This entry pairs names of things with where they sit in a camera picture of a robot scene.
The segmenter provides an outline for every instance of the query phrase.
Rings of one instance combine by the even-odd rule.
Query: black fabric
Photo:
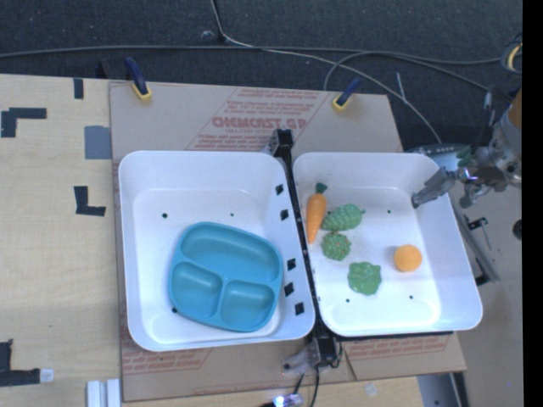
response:
[[[1,0],[0,54],[52,47],[221,45],[210,0]],[[523,30],[523,0],[216,0],[224,33],[256,46],[341,47],[474,61],[499,58]],[[344,53],[317,53],[337,61]],[[125,78],[132,56],[148,81],[323,89],[330,69],[312,59],[258,51],[94,51],[0,59],[0,73]],[[470,143],[484,119],[484,90],[429,68],[380,56],[350,65],[400,93],[443,142]],[[514,92],[521,80],[497,62],[444,68]],[[355,75],[337,70],[328,90]],[[405,149],[435,143],[401,100],[384,93]]]

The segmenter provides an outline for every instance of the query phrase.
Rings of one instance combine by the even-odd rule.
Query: table surface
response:
[[[119,306],[110,159],[85,159],[84,128],[109,127],[109,82],[0,75],[0,109],[47,108],[0,138],[0,342],[13,339],[11,368],[52,368],[54,382],[0,387],[1,405],[85,405],[88,381],[120,378]],[[104,217],[75,215],[75,186]],[[422,407],[416,377],[325,384],[318,405]],[[307,399],[313,387],[303,387]],[[259,405],[277,390],[209,395],[158,406]]]

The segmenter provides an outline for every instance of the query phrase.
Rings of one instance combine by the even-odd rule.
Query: white tray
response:
[[[311,330],[315,310],[288,185],[276,159],[265,153],[140,151],[120,162],[119,183],[128,328],[142,348],[282,341]],[[282,255],[284,287],[273,317],[258,331],[218,329],[172,311],[167,277],[174,247],[188,226],[201,221],[252,232]]]
[[[353,203],[365,209],[362,223],[344,233],[350,254],[338,262],[321,250],[325,231],[308,247],[322,320],[346,337],[446,332],[476,326],[483,310],[479,291],[448,195],[411,205],[437,164],[416,153],[305,153],[294,162],[298,199],[305,204],[322,182],[327,208]],[[414,244],[423,264],[413,272],[395,268],[393,253]],[[375,295],[349,288],[351,262],[381,266],[383,281]]]

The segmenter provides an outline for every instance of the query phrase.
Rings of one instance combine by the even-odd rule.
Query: green vegetable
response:
[[[349,254],[350,241],[345,235],[329,232],[322,239],[321,247],[324,256],[340,261]]]
[[[353,203],[342,205],[324,218],[321,228],[325,231],[347,231],[356,228],[362,222],[362,215],[365,212]]]
[[[349,265],[349,287],[357,293],[373,295],[381,284],[381,266],[369,262],[353,262]]]

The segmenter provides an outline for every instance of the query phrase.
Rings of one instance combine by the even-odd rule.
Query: cardboard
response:
[[[281,361],[298,353],[304,339],[168,353],[146,351],[131,339],[126,324],[119,163],[137,150],[266,151],[277,128],[292,130],[294,159],[315,151],[401,152],[388,99],[355,94],[350,106],[338,112],[331,106],[336,92],[150,85],[153,96],[145,102],[134,94],[130,82],[112,82],[109,87],[123,399],[292,388],[298,376],[283,374]],[[465,369],[455,334],[367,339],[343,346],[339,367],[325,370],[322,383]],[[309,375],[303,384],[312,383]]]

